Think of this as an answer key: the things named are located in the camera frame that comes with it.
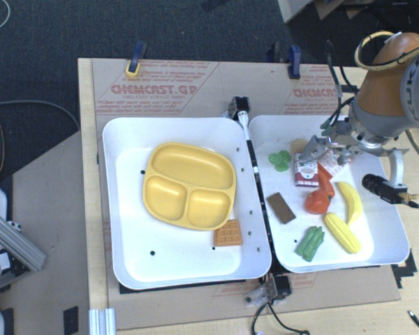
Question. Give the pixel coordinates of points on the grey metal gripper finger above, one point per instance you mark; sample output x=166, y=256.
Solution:
x=345, y=157
x=314, y=148

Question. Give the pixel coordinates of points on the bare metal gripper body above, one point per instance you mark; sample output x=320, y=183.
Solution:
x=349, y=136

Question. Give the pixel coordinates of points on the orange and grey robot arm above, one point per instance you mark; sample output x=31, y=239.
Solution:
x=382, y=89

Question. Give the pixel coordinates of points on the white and red packet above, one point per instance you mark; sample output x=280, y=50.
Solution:
x=330, y=161

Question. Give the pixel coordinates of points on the red and white carton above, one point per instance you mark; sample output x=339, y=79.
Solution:
x=305, y=174

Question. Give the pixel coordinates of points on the orange carrot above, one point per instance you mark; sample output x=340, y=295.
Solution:
x=325, y=181

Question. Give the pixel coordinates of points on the green grapes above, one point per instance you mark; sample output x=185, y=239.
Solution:
x=279, y=160

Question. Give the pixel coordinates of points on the yellow banana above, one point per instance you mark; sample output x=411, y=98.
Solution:
x=352, y=201

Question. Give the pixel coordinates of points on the thin black and white rod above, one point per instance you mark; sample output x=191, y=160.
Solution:
x=255, y=166

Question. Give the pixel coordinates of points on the brown chocolate bar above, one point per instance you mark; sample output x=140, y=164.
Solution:
x=281, y=208

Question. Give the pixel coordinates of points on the yellow corn cob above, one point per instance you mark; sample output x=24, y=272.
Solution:
x=342, y=233

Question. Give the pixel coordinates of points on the white plastic tray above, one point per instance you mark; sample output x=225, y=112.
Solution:
x=181, y=257
x=380, y=232

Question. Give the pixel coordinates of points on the green asparagus bundle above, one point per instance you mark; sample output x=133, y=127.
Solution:
x=310, y=243

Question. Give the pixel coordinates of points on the orange waffle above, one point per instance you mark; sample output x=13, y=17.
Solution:
x=228, y=234

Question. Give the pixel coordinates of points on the yellow divided plate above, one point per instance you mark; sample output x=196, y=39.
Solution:
x=188, y=183

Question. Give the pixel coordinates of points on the brown cardboard board red print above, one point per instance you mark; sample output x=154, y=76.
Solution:
x=181, y=86

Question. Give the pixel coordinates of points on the black cylinder on white bracket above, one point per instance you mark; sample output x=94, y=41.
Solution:
x=380, y=186

